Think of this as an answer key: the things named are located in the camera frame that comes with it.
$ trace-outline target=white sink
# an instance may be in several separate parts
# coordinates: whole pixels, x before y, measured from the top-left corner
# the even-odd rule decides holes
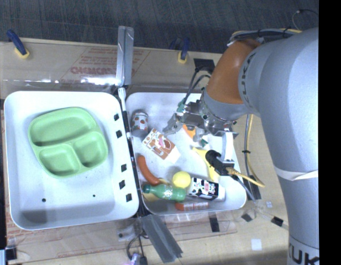
[[[93,115],[109,154],[89,171],[54,178],[36,159],[28,126],[39,115],[67,107],[85,108]],[[14,92],[4,102],[4,119],[9,203],[17,226],[50,229],[126,219],[137,212],[139,199],[122,112],[114,96],[102,92]]]

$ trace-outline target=toy fruit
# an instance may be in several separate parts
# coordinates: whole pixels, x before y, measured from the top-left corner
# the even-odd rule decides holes
[[[187,188],[191,183],[191,176],[185,171],[179,171],[172,177],[172,183],[179,188]]]

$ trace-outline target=kuka logo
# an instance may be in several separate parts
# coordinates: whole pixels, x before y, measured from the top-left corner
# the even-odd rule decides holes
[[[242,86],[243,86],[243,90],[242,90],[242,93],[243,93],[243,97],[245,99],[245,101],[248,103],[248,105],[250,107],[253,107],[251,104],[250,104],[250,101],[249,101],[249,97],[246,95],[246,87],[245,87],[245,78],[246,78],[246,71],[248,70],[248,67],[249,67],[249,64],[250,64],[250,61],[251,59],[254,57],[256,53],[253,53],[249,58],[248,60],[246,61],[248,64],[246,66],[244,66],[243,68],[243,75],[242,75]]]
[[[302,250],[296,250],[294,245],[290,243],[289,249],[288,249],[289,257],[293,260],[296,264],[302,264],[302,265],[316,265],[315,262],[318,262],[320,258],[318,256],[314,256],[311,258],[309,256],[309,253],[303,252]]]

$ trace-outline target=gray carpet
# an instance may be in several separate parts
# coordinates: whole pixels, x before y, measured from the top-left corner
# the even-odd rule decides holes
[[[318,11],[319,0],[0,0],[0,40],[13,29],[26,38],[116,44],[126,25],[137,47],[167,49],[187,37],[191,51],[222,53],[237,30],[305,30],[318,26]]]

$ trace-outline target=orange toy carrot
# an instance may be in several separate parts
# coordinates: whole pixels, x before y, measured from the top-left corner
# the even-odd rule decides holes
[[[182,125],[182,128],[185,130],[185,132],[193,139],[194,135],[196,134],[196,130],[189,130],[185,124]]]
[[[150,170],[148,169],[147,163],[146,163],[146,158],[143,155],[139,155],[137,157],[137,164],[141,170],[142,175],[144,178],[152,185],[156,186],[160,184],[160,180],[155,177]]]

